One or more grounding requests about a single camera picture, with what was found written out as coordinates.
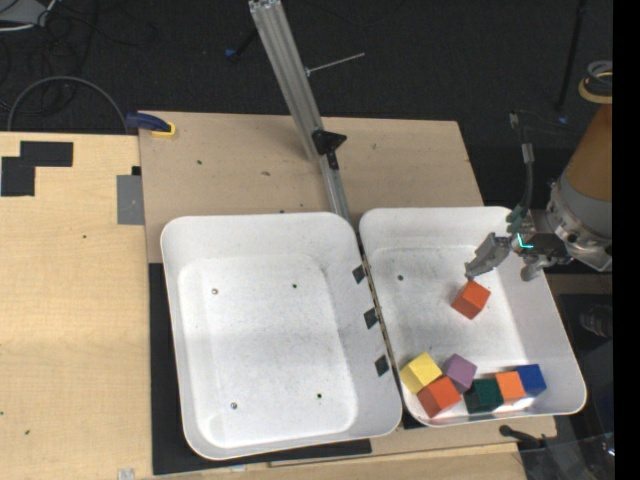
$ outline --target black cable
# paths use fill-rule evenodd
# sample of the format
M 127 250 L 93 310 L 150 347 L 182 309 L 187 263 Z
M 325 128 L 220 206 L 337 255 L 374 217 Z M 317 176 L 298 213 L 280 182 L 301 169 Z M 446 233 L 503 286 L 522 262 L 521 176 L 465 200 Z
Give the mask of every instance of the black cable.
M 95 20 L 97 22 L 98 20 L 98 14 L 97 14 L 97 9 L 99 7 L 99 0 L 94 0 L 95 5 L 96 5 L 96 11 L 94 11 L 93 14 L 95 16 Z M 43 40 L 45 41 L 45 45 L 49 46 L 51 48 L 53 47 L 58 47 L 60 45 L 64 45 L 66 48 L 68 48 L 72 53 L 71 55 L 73 56 L 77 56 L 78 53 L 76 51 L 76 49 L 71 46 L 69 43 L 67 43 L 66 41 L 63 40 L 63 37 L 65 35 L 68 35 L 71 33 L 72 28 L 70 27 L 69 29 L 67 29 L 63 34 L 60 35 L 56 35 L 53 33 L 53 31 L 51 30 L 51 23 L 55 22 L 56 18 L 60 18 L 60 19 L 64 19 L 64 16 L 58 16 L 57 14 L 53 14 L 54 12 L 59 12 L 57 6 L 52 9 L 51 14 L 53 16 L 52 18 L 49 18 L 48 20 L 45 21 L 45 25 L 43 27 L 36 27 L 36 30 L 38 31 L 38 33 L 40 33 L 40 35 L 43 37 Z M 81 70 L 82 70 L 82 66 L 85 64 L 88 55 L 89 55 L 89 48 L 91 46 L 91 43 L 93 41 L 93 37 L 95 35 L 95 30 L 91 30 L 87 39 L 87 43 L 86 46 L 84 48 L 84 52 L 82 54 L 82 58 L 80 59 L 80 61 L 73 67 L 73 69 L 70 70 L 70 72 L 68 73 L 68 76 L 72 76 L 75 74 L 78 74 Z M 52 55 L 59 55 L 56 54 L 52 49 L 50 49 L 49 51 L 52 52 Z M 49 67 L 48 71 L 49 73 L 51 73 L 52 70 L 52 66 L 51 63 L 49 62 L 49 60 L 46 58 L 46 56 L 43 55 L 43 60 L 44 62 L 47 64 L 47 66 Z M 77 86 L 74 85 L 72 87 L 71 90 L 71 94 L 69 94 L 68 96 L 66 96 L 65 98 L 63 98 L 62 96 L 62 91 L 60 91 L 56 85 L 52 85 L 49 86 L 51 87 L 52 90 L 56 91 L 55 92 L 55 96 L 53 98 L 53 101 L 47 105 L 47 106 L 41 106 L 40 109 L 38 110 L 22 110 L 22 109 L 16 109 L 15 112 L 16 113 L 20 113 L 20 114 L 28 114 L 28 115 L 50 115 L 53 114 L 55 112 L 59 112 L 60 110 L 62 110 L 64 107 L 66 107 L 67 105 L 69 105 L 73 99 L 76 96 L 76 92 L 77 92 Z M 44 96 L 46 95 L 47 91 L 49 90 L 49 87 L 46 87 L 45 90 L 42 93 L 42 96 L 44 98 Z M 12 106 L 9 105 L 8 103 L 6 103 L 3 100 L 0 100 L 0 106 L 2 108 L 4 108 L 7 111 L 11 111 Z
M 324 11 L 328 14 L 331 14 L 332 16 L 346 22 L 349 23 L 350 25 L 354 25 L 357 27 L 365 27 L 365 28 L 369 28 L 369 27 L 375 27 L 377 25 L 380 25 L 382 23 L 384 23 L 385 21 L 387 21 L 389 18 L 391 18 L 398 10 L 400 10 L 400 8 L 406 3 L 407 0 L 400 0 L 400 2 L 394 7 L 393 10 L 389 11 L 383 18 L 376 20 L 376 21 L 372 21 L 372 22 L 357 22 L 357 21 L 353 21 L 350 20 L 349 18 L 346 18 L 344 16 L 342 16 L 341 14 L 332 11 L 331 9 L 327 9 L 326 7 L 323 7 L 321 5 L 318 5 L 314 2 L 310 2 L 309 0 L 299 0 L 300 2 L 303 2 L 311 7 L 315 7 L 316 9 L 319 9 L 321 11 Z
M 91 87 L 95 91 L 98 91 L 109 103 L 111 103 L 111 106 L 115 109 L 115 111 L 118 114 L 118 117 L 120 118 L 120 121 L 122 123 L 122 128 L 124 129 L 124 134 L 125 135 L 129 134 L 129 129 L 127 128 L 127 123 L 126 123 L 126 121 L 124 119 L 124 116 L 122 115 L 122 112 L 120 111 L 120 108 L 118 107 L 116 102 L 113 101 L 113 98 L 111 96 L 109 96 L 103 89 L 98 87 L 93 82 L 89 82 L 88 80 L 84 80 L 83 78 L 78 78 L 78 77 L 75 77 L 75 76 L 65 76 L 65 75 L 50 76 L 50 77 L 47 77 L 47 78 L 43 78 L 42 80 L 38 80 L 37 82 L 32 83 L 29 87 L 27 87 L 24 91 L 22 91 L 18 95 L 18 97 L 16 98 L 16 101 L 13 103 L 13 105 L 11 107 L 11 111 L 9 112 L 9 117 L 7 119 L 7 131 L 11 131 L 11 127 L 13 125 L 13 116 L 16 113 L 16 109 L 18 108 L 18 106 L 20 105 L 22 100 L 27 96 L 27 94 L 29 94 L 33 89 L 35 89 L 36 87 L 39 87 L 40 85 L 43 85 L 43 84 L 46 84 L 46 83 L 49 83 L 49 82 L 55 82 L 55 81 L 77 82 L 77 83 L 80 83 L 80 84 L 84 84 L 87 87 Z
M 530 110 L 518 109 L 518 110 L 512 110 L 511 112 L 514 113 L 514 114 L 517 114 L 521 119 L 524 116 L 530 116 L 530 117 L 533 117 L 533 118 L 537 119 L 541 123 L 544 123 L 547 126 L 551 126 L 552 128 L 558 128 L 560 130 L 564 130 L 564 131 L 567 131 L 567 132 L 578 133 L 578 130 L 576 130 L 575 128 L 571 128 L 570 126 L 567 126 L 566 124 L 553 122 L 550 119 L 542 117 L 540 114 L 536 114 L 535 112 L 531 112 Z M 529 125 L 526 125 L 526 124 L 524 125 L 524 128 L 535 129 L 532 126 L 529 126 Z
M 65 8 L 68 11 L 71 12 L 75 12 L 77 14 L 96 14 L 98 12 L 106 12 L 106 11 L 110 11 L 111 9 L 114 9 L 115 7 L 120 7 L 122 4 L 124 4 L 125 2 L 127 2 L 129 0 L 116 0 L 116 4 L 115 5 L 107 5 L 105 7 L 98 7 L 94 10 L 91 11 L 85 11 L 85 10 L 81 10 L 81 9 L 76 9 L 75 7 L 71 7 L 69 4 L 65 4 L 62 2 L 58 2 L 58 4 Z
M 2 84 L 5 83 L 7 77 L 9 76 L 9 71 L 11 71 L 11 52 L 9 51 L 9 47 L 4 43 L 2 39 L 0 39 L 0 45 L 2 45 L 5 53 L 5 59 L 7 59 L 7 68 L 4 70 L 4 73 L 2 73 L 2 76 L 0 76 L 0 87 L 2 87 Z
M 49 4 L 45 8 L 45 11 L 43 11 L 42 13 L 40 13 L 40 15 L 38 15 L 38 18 L 36 19 L 35 22 L 14 23 L 13 26 L 0 28 L 0 32 L 16 32 L 20 30 L 30 30 L 30 29 L 33 29 L 34 27 L 37 28 L 38 25 L 40 24 L 40 18 L 43 16 L 43 14 L 45 14 L 46 12 L 52 11 L 56 7 L 56 5 L 60 3 L 60 1 L 61 0 L 50 0 Z
M 122 14 L 127 16 L 130 20 L 137 21 L 138 23 L 142 23 L 143 25 L 145 25 L 146 27 L 151 29 L 151 38 L 149 39 L 149 41 L 146 41 L 146 42 L 141 43 L 139 45 L 131 43 L 131 45 L 132 46 L 146 46 L 147 44 L 150 44 L 153 41 L 155 41 L 156 38 L 158 37 L 158 35 L 160 34 L 160 31 L 158 30 L 158 28 L 153 23 L 151 23 L 149 21 L 142 20 L 142 19 L 138 18 L 137 16 L 132 15 L 129 11 L 127 11 L 127 9 L 124 7 L 124 2 L 126 2 L 126 1 L 128 1 L 128 0 L 115 0 L 116 6 L 120 8 L 120 11 L 122 12 Z
M 526 217 L 529 212 L 529 208 L 531 208 L 531 202 L 533 200 L 533 146 L 531 145 L 531 141 L 527 137 L 526 127 L 522 126 L 520 123 L 520 116 L 517 111 L 512 110 L 509 114 L 509 121 L 511 124 L 511 128 L 515 132 L 518 142 L 520 143 L 520 147 L 522 148 L 522 156 L 526 166 L 526 181 L 524 186 L 524 193 L 520 198 L 520 202 L 518 206 L 521 208 L 520 216 L 522 218 Z
M 13 2 L 11 2 L 9 5 L 7 5 L 6 7 L 4 7 L 3 9 L 0 9 L 0 14 L 2 14 L 3 12 L 7 12 L 9 9 L 11 9 L 14 5 L 16 5 L 20 0 L 13 0 Z
M 525 184 L 525 194 L 521 200 L 522 211 L 520 215 L 524 218 L 531 208 L 531 201 L 533 200 L 533 161 L 528 162 L 527 166 L 527 180 Z
M 109 35 L 107 32 L 102 30 L 100 27 L 98 27 L 94 23 L 91 23 L 91 22 L 89 22 L 87 20 L 84 20 L 82 18 L 78 18 L 76 16 L 60 16 L 58 19 L 73 20 L 73 21 L 79 21 L 80 23 L 84 23 L 85 25 L 88 25 L 89 27 L 94 29 L 99 34 L 101 34 L 104 37 L 106 37 L 107 39 L 109 39 L 109 41 L 113 41 L 114 43 L 121 44 L 121 45 L 124 45 L 124 46 L 147 46 L 147 45 L 151 44 L 153 41 L 155 41 L 156 35 L 157 35 L 157 29 L 153 25 L 148 24 L 152 28 L 152 30 L 154 30 L 154 32 L 152 34 L 152 37 L 150 39 L 148 39 L 146 41 L 141 41 L 141 42 L 124 41 L 122 39 L 118 39 L 117 37 L 113 37 L 113 36 Z

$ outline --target orange cylinder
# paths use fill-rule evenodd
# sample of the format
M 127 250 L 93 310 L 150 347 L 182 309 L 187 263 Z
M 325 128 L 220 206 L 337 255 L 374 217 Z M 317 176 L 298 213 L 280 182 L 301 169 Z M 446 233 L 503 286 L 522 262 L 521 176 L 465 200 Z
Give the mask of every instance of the orange cylinder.
M 612 104 L 598 109 L 565 170 L 577 192 L 601 201 L 613 195 L 612 115 Z

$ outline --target aluminum rod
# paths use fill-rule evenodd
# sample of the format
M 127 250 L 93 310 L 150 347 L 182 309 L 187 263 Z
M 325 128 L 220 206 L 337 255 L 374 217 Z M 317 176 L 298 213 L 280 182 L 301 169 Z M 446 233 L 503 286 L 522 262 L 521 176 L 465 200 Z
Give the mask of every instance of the aluminum rod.
M 249 11 L 291 116 L 300 132 L 305 153 L 309 160 L 320 163 L 331 209 L 351 223 L 340 171 L 329 166 L 326 155 L 319 155 L 313 143 L 313 132 L 324 130 L 324 127 L 282 2 L 251 0 Z

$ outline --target wire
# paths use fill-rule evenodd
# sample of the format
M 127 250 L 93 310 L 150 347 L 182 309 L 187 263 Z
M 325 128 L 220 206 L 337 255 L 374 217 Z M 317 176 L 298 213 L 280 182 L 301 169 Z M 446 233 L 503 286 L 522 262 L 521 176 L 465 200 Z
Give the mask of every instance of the wire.
M 4 40 L 0 40 L 0 45 L 2 45 L 5 52 L 5 59 L 7 59 L 7 68 L 4 70 L 4 73 L 2 73 L 2 76 L 0 76 L 0 87 L 2 87 L 2 84 L 4 84 L 11 71 L 11 53 L 9 52 L 9 47 L 4 43 Z
M 533 162 L 534 162 L 533 146 L 531 144 L 531 141 L 527 137 L 527 131 L 526 131 L 527 127 L 526 126 L 521 126 L 520 117 L 519 117 L 517 111 L 512 110 L 509 113 L 509 122 L 510 122 L 511 128 L 513 128 L 513 131 L 515 132 L 516 137 L 518 138 L 518 142 L 520 143 L 520 146 L 522 148 L 522 156 L 523 156 L 523 160 L 524 160 L 525 166 L 527 168 L 526 181 L 525 181 L 525 186 L 524 186 L 524 193 L 522 194 L 522 197 L 520 198 L 520 202 L 518 203 L 518 206 L 521 208 L 520 216 L 522 218 L 525 218 L 527 213 L 529 212 L 529 208 L 531 207 L 531 202 L 533 200 L 533 185 L 534 185 L 534 181 L 533 181 Z
M 120 111 L 120 108 L 118 107 L 116 102 L 113 101 L 113 98 L 111 96 L 109 96 L 103 89 L 98 87 L 93 82 L 89 82 L 88 80 L 84 80 L 83 78 L 78 78 L 76 76 L 66 76 L 66 75 L 49 76 L 47 78 L 43 78 L 42 80 L 38 80 L 37 82 L 32 83 L 29 87 L 27 87 L 24 91 L 22 91 L 18 95 L 18 97 L 16 98 L 16 101 L 13 103 L 13 106 L 11 107 L 11 111 L 9 112 L 9 117 L 7 119 L 7 131 L 11 131 L 11 127 L 13 126 L 13 116 L 16 113 L 16 109 L 18 108 L 20 103 L 22 103 L 22 100 L 27 96 L 27 94 L 29 94 L 36 87 L 39 87 L 39 86 L 41 86 L 43 84 L 47 84 L 49 82 L 55 82 L 55 81 L 63 81 L 63 80 L 64 81 L 69 81 L 69 82 L 77 82 L 77 83 L 80 83 L 80 84 L 84 84 L 84 85 L 86 85 L 88 87 L 91 87 L 95 91 L 98 91 L 111 104 L 111 106 L 115 109 L 115 111 L 118 114 L 118 117 L 120 118 L 120 121 L 122 123 L 122 128 L 124 129 L 124 134 L 125 135 L 129 134 L 129 129 L 127 128 L 127 123 L 126 123 L 126 121 L 124 119 L 124 116 L 122 115 L 122 112 Z
M 14 5 L 16 5 L 20 0 L 13 0 L 13 2 L 9 3 L 7 6 L 5 6 L 3 9 L 0 9 L 0 14 L 2 14 L 3 12 L 8 11 L 9 9 L 11 9 Z
M 113 36 L 109 35 L 108 33 L 106 33 L 104 30 L 102 30 L 97 25 L 95 25 L 95 24 L 93 24 L 93 23 L 91 23 L 91 22 L 89 22 L 87 20 L 84 20 L 82 18 L 78 18 L 76 16 L 59 16 L 58 19 L 73 20 L 73 21 L 79 21 L 80 23 L 84 23 L 85 25 L 88 25 L 89 27 L 94 29 L 99 34 L 101 34 L 104 37 L 106 37 L 107 39 L 109 39 L 109 41 L 113 41 L 114 43 L 121 44 L 121 45 L 124 45 L 124 46 L 147 46 L 147 45 L 151 44 L 153 41 L 155 41 L 155 39 L 156 39 L 155 31 L 157 29 L 153 25 L 151 25 L 150 23 L 148 25 L 154 30 L 153 37 L 151 37 L 150 39 L 148 39 L 146 41 L 132 42 L 132 41 L 124 41 L 122 39 L 118 39 L 116 37 L 113 37 Z
M 105 9 L 102 9 L 102 11 L 104 10 L 109 10 L 113 7 L 118 7 L 120 8 L 120 11 L 130 20 L 132 21 L 136 21 L 138 23 L 142 23 L 144 24 L 146 27 L 151 29 L 151 36 L 149 37 L 149 39 L 144 40 L 144 41 L 140 41 L 140 42 L 133 42 L 133 41 L 125 41 L 122 39 L 118 39 L 117 37 L 114 37 L 112 35 L 110 35 L 109 33 L 105 32 L 103 29 L 101 29 L 98 26 L 98 13 L 101 11 L 100 9 L 100 4 L 98 3 L 96 10 L 95 11 L 80 11 L 78 9 L 74 9 L 73 7 L 69 7 L 67 5 L 63 6 L 65 9 L 68 9 L 72 12 L 75 12 L 77 14 L 94 14 L 96 16 L 95 20 L 93 23 L 83 19 L 83 18 L 79 18 L 76 16 L 55 16 L 54 18 L 50 18 L 49 21 L 53 21 L 55 19 L 58 20 L 69 20 L 69 21 L 78 21 L 80 23 L 83 23 L 89 27 L 91 27 L 93 30 L 95 30 L 96 32 L 98 32 L 99 34 L 101 34 L 102 36 L 106 37 L 108 40 L 113 41 L 116 44 L 121 44 L 124 46 L 147 46 L 151 43 L 153 43 L 153 41 L 156 40 L 158 34 L 159 34 L 159 30 L 158 28 L 153 25 L 152 23 L 149 23 L 147 21 L 141 20 L 140 18 L 133 16 L 132 14 L 130 14 L 123 5 L 123 2 L 127 1 L 127 0 L 115 0 L 116 4 L 114 6 L 111 7 L 106 7 Z
M 47 5 L 46 9 L 42 13 L 40 13 L 40 15 L 38 16 L 38 19 L 36 20 L 36 23 L 24 23 L 22 25 L 17 25 L 15 27 L 0 28 L 0 32 L 17 32 L 18 30 L 28 30 L 30 28 L 35 27 L 37 24 L 40 24 L 41 17 L 45 13 L 48 13 L 48 12 L 52 11 L 53 8 L 55 7 L 56 3 L 58 3 L 59 1 L 62 1 L 62 0 L 51 0 L 49 2 L 49 5 Z
M 379 20 L 376 21 L 372 21 L 372 22 L 357 22 L 357 21 L 353 21 L 350 20 L 349 18 L 346 18 L 344 16 L 342 16 L 341 14 L 332 11 L 331 9 L 327 9 L 326 7 L 323 7 L 321 5 L 318 5 L 314 2 L 310 2 L 309 0 L 299 0 L 300 2 L 303 2 L 311 7 L 315 7 L 316 9 L 319 9 L 321 11 L 324 11 L 328 14 L 331 14 L 332 16 L 346 22 L 349 23 L 350 25 L 354 25 L 357 27 L 365 27 L 365 28 L 369 28 L 369 27 L 375 27 L 377 25 L 380 25 L 382 23 L 384 23 L 385 21 L 387 21 L 389 18 L 391 18 L 396 12 L 398 12 L 398 10 L 400 10 L 400 8 L 407 2 L 407 0 L 400 0 L 398 2 L 398 4 L 393 8 L 393 10 L 389 11 L 383 18 L 380 18 Z
M 95 20 L 98 19 L 98 15 L 97 15 L 97 8 L 99 6 L 99 0 L 94 0 L 95 1 L 95 5 L 96 5 L 96 11 L 93 11 L 92 14 L 94 14 L 95 16 Z M 58 12 L 58 9 L 60 9 L 60 7 L 56 7 L 56 10 L 53 12 Z M 45 22 L 44 26 L 42 27 L 36 27 L 35 30 L 40 33 L 40 35 L 43 37 L 43 40 L 45 41 L 45 45 L 50 47 L 50 52 L 52 53 L 52 55 L 54 56 L 60 56 L 60 53 L 56 53 L 53 48 L 58 48 L 60 46 L 63 46 L 65 48 L 67 48 L 71 53 L 69 53 L 68 55 L 70 56 L 78 56 L 78 52 L 76 51 L 76 49 L 71 46 L 69 43 L 67 43 L 66 41 L 64 41 L 62 38 L 67 35 L 68 33 L 71 32 L 71 27 L 69 27 L 67 30 L 64 31 L 64 33 L 62 34 L 54 34 L 51 30 L 50 30 L 50 25 L 51 22 L 53 22 L 55 20 L 49 19 Z M 86 62 L 87 58 L 88 58 L 88 54 L 89 54 L 89 47 L 91 46 L 91 41 L 93 40 L 93 37 L 95 35 L 95 30 L 90 30 L 89 33 L 89 37 L 87 40 L 87 44 L 86 47 L 84 49 L 84 53 L 82 54 L 82 57 L 80 58 L 80 61 L 73 67 L 73 69 L 70 70 L 69 73 L 67 73 L 67 75 L 75 75 L 76 73 L 79 73 L 82 69 L 82 66 L 84 65 L 84 63 Z M 43 54 L 43 52 L 36 52 L 36 53 L 41 53 L 42 54 L 42 61 L 46 64 L 46 66 L 48 67 L 48 75 L 52 76 L 52 65 L 51 62 L 49 61 L 49 59 L 47 58 L 47 56 L 45 56 Z M 67 96 L 63 96 L 62 92 L 58 89 L 57 85 L 52 85 L 52 86 L 48 86 L 44 89 L 42 96 L 44 98 L 44 96 L 47 94 L 47 92 L 49 91 L 49 87 L 51 87 L 51 89 L 54 91 L 54 96 L 53 96 L 53 101 L 51 101 L 51 103 L 47 104 L 46 106 L 41 106 L 40 109 L 36 109 L 36 110 L 22 110 L 22 109 L 16 109 L 16 113 L 19 114 L 24 114 L 24 115 L 50 115 L 53 114 L 55 112 L 58 112 L 60 110 L 62 110 L 66 105 L 68 105 L 69 103 L 71 103 L 73 101 L 73 99 L 76 96 L 76 91 L 77 91 L 77 86 L 74 85 L 72 87 L 72 91 L 71 94 L 67 95 Z M 11 111 L 12 106 L 7 103 L 6 101 L 0 99 L 0 107 L 2 107 L 4 110 L 6 110 L 7 112 Z

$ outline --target yellow clamp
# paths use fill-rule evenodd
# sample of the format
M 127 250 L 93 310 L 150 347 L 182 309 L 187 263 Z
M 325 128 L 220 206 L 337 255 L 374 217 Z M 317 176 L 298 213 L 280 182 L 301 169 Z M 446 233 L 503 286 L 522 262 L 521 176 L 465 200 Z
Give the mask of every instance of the yellow clamp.
M 170 139 L 176 134 L 176 125 L 171 121 L 167 121 L 167 124 L 171 127 L 168 132 L 162 132 L 159 130 L 149 130 L 152 137 L 156 137 L 157 139 Z

